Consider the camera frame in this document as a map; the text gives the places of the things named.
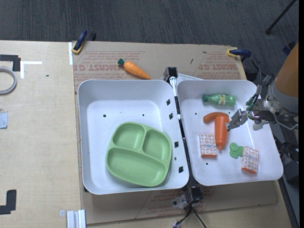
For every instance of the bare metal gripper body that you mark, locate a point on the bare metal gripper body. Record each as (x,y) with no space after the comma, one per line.
(262,114)

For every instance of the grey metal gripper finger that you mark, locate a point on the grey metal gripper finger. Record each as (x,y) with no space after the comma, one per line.
(240,112)
(237,122)

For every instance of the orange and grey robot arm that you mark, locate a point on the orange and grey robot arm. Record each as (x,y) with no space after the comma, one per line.
(288,75)

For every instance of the green plastic bottle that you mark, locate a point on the green plastic bottle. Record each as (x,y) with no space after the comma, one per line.
(221,100)

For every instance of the orange toy sausage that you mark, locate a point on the orange toy sausage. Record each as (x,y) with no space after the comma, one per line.
(210,117)

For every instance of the green toy leaf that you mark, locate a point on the green toy leaf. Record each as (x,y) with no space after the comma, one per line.
(234,150)

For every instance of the orange and white carton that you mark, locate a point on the orange and white carton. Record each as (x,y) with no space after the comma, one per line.
(208,146)
(249,160)

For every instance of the white plastic tray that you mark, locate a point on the white plastic tray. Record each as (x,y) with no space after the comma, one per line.
(123,103)
(261,160)

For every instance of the thin black and white rod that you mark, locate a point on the thin black and white rod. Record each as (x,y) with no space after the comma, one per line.
(184,136)

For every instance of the white paper sheet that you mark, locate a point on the white paper sheet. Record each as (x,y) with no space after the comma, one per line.
(187,77)

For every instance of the green divided plate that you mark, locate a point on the green divided plate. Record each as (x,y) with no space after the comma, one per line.
(135,163)

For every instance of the orange toy carrot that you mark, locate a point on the orange toy carrot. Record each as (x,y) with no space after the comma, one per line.
(134,68)

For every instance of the brown cardboard board red print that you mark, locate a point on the brown cardboard board red print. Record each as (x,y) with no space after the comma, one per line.
(107,60)

